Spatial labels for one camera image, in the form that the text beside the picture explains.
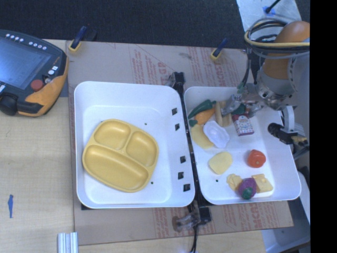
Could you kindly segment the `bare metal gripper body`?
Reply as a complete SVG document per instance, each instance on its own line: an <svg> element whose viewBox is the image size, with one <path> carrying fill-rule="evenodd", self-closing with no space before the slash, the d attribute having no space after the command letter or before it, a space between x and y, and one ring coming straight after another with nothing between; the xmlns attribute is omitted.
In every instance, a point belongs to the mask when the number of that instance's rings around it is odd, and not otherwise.
<svg viewBox="0 0 337 253"><path fill-rule="evenodd" d="M283 110L289 98L292 97L293 88L290 85L276 86L273 89L265 84L240 84L237 87L240 101L253 109L265 106L273 110Z"/></svg>

